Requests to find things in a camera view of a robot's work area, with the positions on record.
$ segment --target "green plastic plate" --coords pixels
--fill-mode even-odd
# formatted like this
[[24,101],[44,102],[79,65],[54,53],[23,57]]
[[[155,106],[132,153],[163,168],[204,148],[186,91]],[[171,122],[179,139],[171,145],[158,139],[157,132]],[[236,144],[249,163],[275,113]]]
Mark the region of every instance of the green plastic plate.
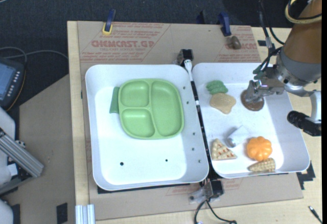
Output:
[[179,91],[166,80],[125,82],[118,92],[118,109],[124,131],[134,138],[171,138],[184,127]]

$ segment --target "white tray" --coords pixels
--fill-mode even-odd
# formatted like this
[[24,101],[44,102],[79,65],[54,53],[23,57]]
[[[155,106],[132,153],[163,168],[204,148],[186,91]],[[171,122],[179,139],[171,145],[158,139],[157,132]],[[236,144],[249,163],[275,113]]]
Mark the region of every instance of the white tray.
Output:
[[[155,78],[179,90],[184,128],[171,139],[128,136],[119,114],[110,114],[112,91],[130,79]],[[206,178],[208,161],[189,76],[177,65],[94,65],[85,75],[93,176],[105,190],[196,183]]]
[[[287,114],[292,110],[288,94],[272,95],[265,98],[265,105],[260,111],[247,110],[240,98],[249,81],[252,71],[258,63],[200,63],[193,68],[193,78],[197,88],[205,133],[211,149],[214,139],[223,143],[233,129],[243,125],[252,137],[264,136],[272,142],[271,158],[276,161],[274,173],[304,171],[310,164],[309,154],[301,131],[287,121]],[[209,104],[211,95],[206,89],[208,82],[221,80],[228,88],[228,94],[236,98],[236,105],[225,115]],[[231,150],[238,156],[234,160],[212,161],[214,170],[222,177],[234,178],[262,173],[252,173],[247,167],[255,161],[246,155],[246,143]]]

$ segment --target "clamp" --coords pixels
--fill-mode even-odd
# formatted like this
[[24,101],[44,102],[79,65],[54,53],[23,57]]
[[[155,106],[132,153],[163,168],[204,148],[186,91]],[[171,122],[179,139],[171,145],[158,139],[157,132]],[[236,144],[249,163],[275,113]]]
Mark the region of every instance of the clamp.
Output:
[[102,33],[106,36],[111,34],[112,31],[112,22],[116,15],[116,9],[110,9],[107,22],[103,25]]
[[218,23],[217,24],[222,25],[221,31],[223,32],[225,37],[231,35],[231,31],[230,31],[230,27],[229,27],[229,17],[227,15],[227,13],[221,12],[218,15]]

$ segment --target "toy food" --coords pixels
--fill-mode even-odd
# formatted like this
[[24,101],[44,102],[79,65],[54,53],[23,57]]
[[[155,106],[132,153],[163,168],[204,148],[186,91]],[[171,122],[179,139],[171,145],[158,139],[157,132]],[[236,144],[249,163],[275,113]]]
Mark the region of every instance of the toy food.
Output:
[[271,142],[263,136],[252,138],[246,145],[246,151],[251,159],[266,160],[272,153]]
[[211,148],[211,157],[214,161],[236,159],[237,156],[228,149],[219,139],[215,139]]
[[248,167],[248,170],[253,172],[258,171],[274,171],[276,169],[276,163],[273,158],[268,158],[266,160],[256,162],[253,165]]
[[206,89],[210,92],[211,95],[214,95],[216,93],[227,93],[228,89],[224,85],[224,83],[220,80],[214,80],[209,82],[206,85]]
[[225,93],[216,93],[210,99],[210,106],[214,107],[224,114],[229,114],[231,108],[236,104],[236,99]]

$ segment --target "orange pumpkin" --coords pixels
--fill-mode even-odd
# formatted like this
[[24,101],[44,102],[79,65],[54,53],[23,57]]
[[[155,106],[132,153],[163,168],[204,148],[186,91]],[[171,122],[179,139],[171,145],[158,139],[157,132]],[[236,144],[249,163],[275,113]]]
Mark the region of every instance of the orange pumpkin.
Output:
[[247,155],[256,161],[266,160],[272,153],[271,142],[263,136],[250,139],[246,145]]

